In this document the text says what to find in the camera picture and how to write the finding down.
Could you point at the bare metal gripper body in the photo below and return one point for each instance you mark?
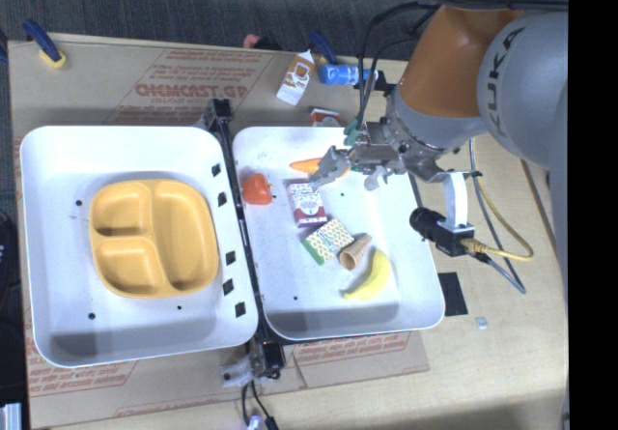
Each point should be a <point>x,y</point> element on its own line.
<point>386,152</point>

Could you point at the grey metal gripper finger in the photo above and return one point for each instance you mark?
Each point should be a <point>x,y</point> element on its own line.
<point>374,181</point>
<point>328,167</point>

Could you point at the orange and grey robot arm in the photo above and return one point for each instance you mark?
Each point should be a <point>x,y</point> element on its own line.
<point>512,80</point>

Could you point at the orange carrot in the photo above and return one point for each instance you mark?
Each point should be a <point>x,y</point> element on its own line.
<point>305,165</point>

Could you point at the red and white carton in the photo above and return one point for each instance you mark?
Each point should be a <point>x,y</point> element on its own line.
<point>307,206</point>

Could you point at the small orange and white carton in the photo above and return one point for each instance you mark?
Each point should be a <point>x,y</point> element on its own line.
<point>324,119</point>

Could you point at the tan ice cream cone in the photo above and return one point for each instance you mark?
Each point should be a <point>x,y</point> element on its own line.
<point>354,251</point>

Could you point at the green patterned packet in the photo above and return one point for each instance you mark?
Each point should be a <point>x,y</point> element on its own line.
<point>327,240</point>

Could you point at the orange toy bell pepper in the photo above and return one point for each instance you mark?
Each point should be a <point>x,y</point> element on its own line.
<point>256,190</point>

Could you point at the blue bottle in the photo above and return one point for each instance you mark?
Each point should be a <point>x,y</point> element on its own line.
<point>340,74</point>

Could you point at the white and orange milk carton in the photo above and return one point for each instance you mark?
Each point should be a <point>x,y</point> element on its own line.
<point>295,77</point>

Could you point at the yellow banana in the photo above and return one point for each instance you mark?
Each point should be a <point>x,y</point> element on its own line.
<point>376,278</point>

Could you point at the thin black rod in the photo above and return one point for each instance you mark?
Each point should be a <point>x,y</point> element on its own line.
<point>240,225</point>

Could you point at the white plastic tray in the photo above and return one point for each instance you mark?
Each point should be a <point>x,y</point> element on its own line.
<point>58,225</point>
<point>289,283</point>

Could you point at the orange divided plate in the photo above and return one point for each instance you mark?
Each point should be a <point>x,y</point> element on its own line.
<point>154,235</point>

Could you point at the brown cardboard board red print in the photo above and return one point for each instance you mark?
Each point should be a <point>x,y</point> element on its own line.
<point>96,80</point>

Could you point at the black cylinder on white bracket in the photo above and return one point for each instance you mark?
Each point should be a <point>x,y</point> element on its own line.
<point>434,227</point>

